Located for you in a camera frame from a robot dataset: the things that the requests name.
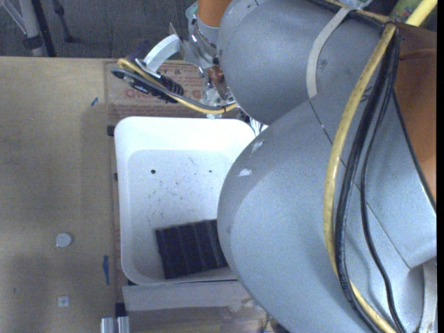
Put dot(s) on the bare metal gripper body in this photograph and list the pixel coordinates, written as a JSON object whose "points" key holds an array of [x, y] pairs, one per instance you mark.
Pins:
{"points": [[203, 52]]}

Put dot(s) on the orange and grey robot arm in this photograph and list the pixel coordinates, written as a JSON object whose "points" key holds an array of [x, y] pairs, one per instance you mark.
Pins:
{"points": [[277, 203]]}

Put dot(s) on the white plastic tray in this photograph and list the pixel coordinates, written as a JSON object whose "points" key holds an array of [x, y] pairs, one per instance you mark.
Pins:
{"points": [[173, 186], [173, 295]]}

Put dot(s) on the black ribbed rectangular block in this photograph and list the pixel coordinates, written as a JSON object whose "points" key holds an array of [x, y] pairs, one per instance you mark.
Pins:
{"points": [[189, 250]]}

